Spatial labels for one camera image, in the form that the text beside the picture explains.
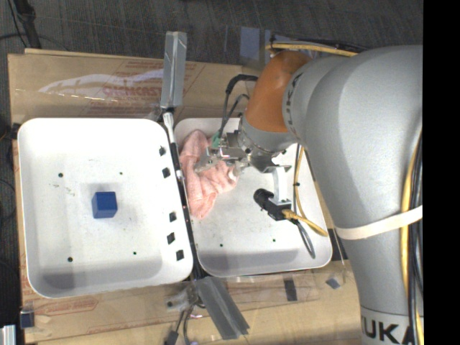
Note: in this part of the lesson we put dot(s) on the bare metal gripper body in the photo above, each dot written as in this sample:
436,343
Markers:
233,147

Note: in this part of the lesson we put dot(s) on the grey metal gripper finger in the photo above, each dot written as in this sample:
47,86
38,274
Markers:
238,165
206,162

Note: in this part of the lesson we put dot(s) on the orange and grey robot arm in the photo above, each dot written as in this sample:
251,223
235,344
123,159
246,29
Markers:
352,128

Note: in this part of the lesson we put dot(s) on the pink cloth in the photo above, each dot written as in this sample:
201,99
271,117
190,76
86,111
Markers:
206,189

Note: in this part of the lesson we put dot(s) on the thin black and white rod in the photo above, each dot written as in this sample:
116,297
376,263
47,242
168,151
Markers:
182,192

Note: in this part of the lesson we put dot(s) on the white plastic tray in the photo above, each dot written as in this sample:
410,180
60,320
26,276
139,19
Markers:
248,235
108,149

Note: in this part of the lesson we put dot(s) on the blue cube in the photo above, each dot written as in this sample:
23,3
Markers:
104,205

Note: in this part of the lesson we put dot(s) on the brown cardboard board red print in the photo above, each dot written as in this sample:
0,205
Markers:
90,85

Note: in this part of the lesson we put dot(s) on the black tripod leg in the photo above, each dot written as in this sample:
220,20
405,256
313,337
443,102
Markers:
25,9

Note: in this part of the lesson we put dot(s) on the black cylinder on white bracket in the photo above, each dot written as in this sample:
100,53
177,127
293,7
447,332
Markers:
278,203

